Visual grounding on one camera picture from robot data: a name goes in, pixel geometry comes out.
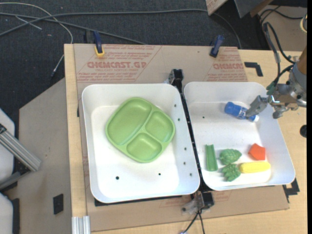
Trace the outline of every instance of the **white tray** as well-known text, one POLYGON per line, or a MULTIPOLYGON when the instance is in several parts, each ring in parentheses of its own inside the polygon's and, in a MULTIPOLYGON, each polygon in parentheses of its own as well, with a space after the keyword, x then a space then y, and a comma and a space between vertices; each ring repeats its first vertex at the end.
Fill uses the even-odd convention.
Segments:
POLYGON ((178 90, 169 84, 95 84, 82 92, 90 187, 100 202, 189 195, 200 183, 192 142, 178 90), (105 124, 125 100, 144 98, 175 124, 175 136, 151 163, 138 163, 115 148, 105 124))
POLYGON ((204 182, 214 190, 228 190, 257 186, 289 184, 295 178, 295 171, 278 122, 273 119, 273 108, 259 114, 258 122, 237 119, 224 113, 228 101, 249 108, 257 95, 266 97, 266 89, 255 82, 191 82, 185 86, 195 144, 204 182), (237 149, 242 153, 235 162, 254 161, 248 155, 252 144, 266 148, 266 159, 271 169, 265 172, 241 174, 236 180, 224 180, 217 159, 218 171, 206 168, 205 145, 214 145, 216 157, 224 149, 237 149))
POLYGON ((0 233, 12 234, 13 205, 12 202, 0 193, 0 233))

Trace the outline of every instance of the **black cable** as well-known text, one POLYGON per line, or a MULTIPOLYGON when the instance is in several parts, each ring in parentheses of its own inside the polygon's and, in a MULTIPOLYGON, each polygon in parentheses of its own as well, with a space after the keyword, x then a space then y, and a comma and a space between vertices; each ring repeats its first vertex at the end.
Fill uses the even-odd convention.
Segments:
POLYGON ((261 14, 263 15, 263 14, 264 14, 265 12, 267 12, 267 11, 272 11, 272 12, 275 12, 275 13, 281 15, 282 17, 285 17, 285 18, 290 19, 290 20, 300 20, 300 19, 303 18, 303 17, 295 18, 295 17, 287 16, 287 15, 285 15, 285 14, 283 14, 283 13, 277 11, 277 10, 276 10, 277 8, 279 8, 279 6, 276 7, 275 9, 266 9, 266 10, 264 10, 261 14))
POLYGON ((287 68, 284 68, 282 72, 280 72, 278 74, 278 76, 274 79, 274 84, 275 86, 277 85, 279 78, 285 73, 285 72, 289 72, 291 69, 293 68, 293 65, 288 66, 287 68))
POLYGON ((270 33, 268 31, 268 27, 267 27, 266 23, 263 25, 263 30, 265 32, 265 37, 266 37, 266 39, 267 39, 267 41, 269 43, 269 46, 271 47, 272 51, 274 52, 275 61, 277 63, 277 75, 279 75, 279 73, 281 72, 280 59, 279 59, 278 52, 277 52, 274 44, 271 41, 270 33))
POLYGON ((200 223, 201 223, 201 228, 203 230, 203 234, 205 234, 204 222, 203 222, 203 219, 201 217, 201 210, 199 210, 198 215, 199 215, 199 218, 200 218, 200 223))
POLYGON ((183 231, 182 233, 186 233, 188 231, 188 229, 192 226, 192 224, 195 222, 197 216, 198 216, 199 212, 196 212, 195 217, 193 218, 193 220, 190 222, 189 226, 185 229, 185 231, 183 231))
POLYGON ((268 25, 268 26, 270 27, 270 29, 272 30, 273 35, 274 35, 275 40, 276 40, 276 43, 277 43, 277 46, 278 46, 278 49, 280 50, 282 56, 283 56, 287 61, 289 61, 290 63, 294 64, 295 62, 292 61, 292 60, 290 60, 290 59, 285 55, 285 53, 284 53, 284 51, 283 51, 283 49, 282 49, 282 46, 281 46, 281 44, 280 44, 280 42, 279 42, 277 33, 275 32, 275 30, 274 30, 274 28, 272 27, 272 25, 271 25, 269 22, 264 23, 264 25, 268 25))
POLYGON ((271 11, 270 13, 268 13, 268 14, 264 17, 264 19, 262 19, 262 16, 263 16, 263 14, 264 14, 264 12, 265 12, 265 11, 263 11, 263 12, 260 14, 260 25, 262 25, 263 22, 264 22, 264 20, 265 20, 272 12, 276 11, 279 7, 281 7, 281 5, 277 6, 275 9, 272 9, 272 11, 271 11))
POLYGON ((239 49, 242 49, 242 44, 240 43, 240 39, 239 39, 239 37, 238 37, 238 34, 236 33, 236 31, 234 30, 234 28, 232 27, 232 25, 231 25, 224 17, 220 16, 219 14, 213 13, 212 16, 213 16, 213 15, 215 15, 215 16, 221 18, 222 20, 224 20, 224 21, 226 22, 226 24, 232 29, 232 31, 233 31, 233 33, 234 33, 236 39, 237 39, 238 47, 239 47, 239 49))

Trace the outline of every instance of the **yellow corn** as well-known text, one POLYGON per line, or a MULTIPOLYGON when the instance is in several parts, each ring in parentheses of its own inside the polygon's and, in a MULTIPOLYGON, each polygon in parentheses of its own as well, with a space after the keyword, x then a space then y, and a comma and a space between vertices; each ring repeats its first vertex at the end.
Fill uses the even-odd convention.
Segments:
POLYGON ((247 162, 247 163, 242 163, 239 166, 240 171, 244 174, 263 172, 270 168, 271 168, 271 165, 267 161, 247 162))

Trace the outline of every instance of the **orange block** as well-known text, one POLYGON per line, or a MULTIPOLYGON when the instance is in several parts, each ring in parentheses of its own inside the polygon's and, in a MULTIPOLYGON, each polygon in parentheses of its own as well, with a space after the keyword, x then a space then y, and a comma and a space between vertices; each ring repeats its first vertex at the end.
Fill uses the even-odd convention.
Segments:
POLYGON ((256 160, 265 160, 265 147, 259 146, 255 143, 249 149, 248 154, 250 154, 256 160))

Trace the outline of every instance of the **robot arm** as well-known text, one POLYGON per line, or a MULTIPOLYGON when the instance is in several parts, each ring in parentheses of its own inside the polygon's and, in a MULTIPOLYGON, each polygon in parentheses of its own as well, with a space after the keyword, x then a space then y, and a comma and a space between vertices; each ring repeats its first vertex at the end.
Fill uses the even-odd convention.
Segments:
POLYGON ((246 116, 250 117, 262 112, 268 104, 274 107, 273 118, 283 116, 283 112, 296 110, 298 107, 307 107, 307 47, 302 52, 299 60, 281 72, 289 71, 286 84, 274 84, 267 88, 268 97, 257 96, 247 110, 246 116))

